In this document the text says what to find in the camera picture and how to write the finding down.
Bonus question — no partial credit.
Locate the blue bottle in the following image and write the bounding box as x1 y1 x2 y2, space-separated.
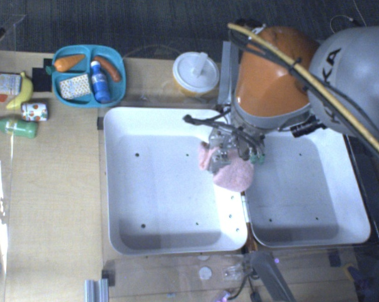
89 60 112 104

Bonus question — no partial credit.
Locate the yellow banana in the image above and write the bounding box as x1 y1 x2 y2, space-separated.
6 71 34 111

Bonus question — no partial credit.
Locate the black cylinder on white bracket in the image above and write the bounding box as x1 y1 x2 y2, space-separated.
283 115 326 138

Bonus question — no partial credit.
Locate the white and red carton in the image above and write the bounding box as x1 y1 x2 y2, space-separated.
0 71 23 96

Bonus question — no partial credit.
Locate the white plastic tray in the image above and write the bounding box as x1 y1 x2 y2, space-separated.
244 126 372 249
103 106 249 256

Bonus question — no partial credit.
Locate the green bottle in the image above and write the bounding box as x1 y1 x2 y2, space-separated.
0 116 39 140

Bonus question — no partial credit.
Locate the brown sausage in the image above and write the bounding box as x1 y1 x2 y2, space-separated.
93 55 122 83

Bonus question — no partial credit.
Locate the yellow cup with white lid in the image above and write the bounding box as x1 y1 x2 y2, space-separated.
172 51 220 98

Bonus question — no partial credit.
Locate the pink round toy food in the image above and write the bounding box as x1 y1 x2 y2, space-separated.
198 140 255 193

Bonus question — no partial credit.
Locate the white packet with yellow print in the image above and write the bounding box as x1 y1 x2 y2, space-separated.
59 73 93 101

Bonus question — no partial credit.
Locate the orange carrot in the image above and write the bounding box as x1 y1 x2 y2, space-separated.
45 53 86 76

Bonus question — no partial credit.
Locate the blue divided plate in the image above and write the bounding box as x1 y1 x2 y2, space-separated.
50 44 127 108

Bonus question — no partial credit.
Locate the white can with orange print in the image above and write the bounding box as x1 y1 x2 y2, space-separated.
20 101 49 122

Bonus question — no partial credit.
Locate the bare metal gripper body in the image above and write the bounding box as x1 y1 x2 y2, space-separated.
208 126 266 174

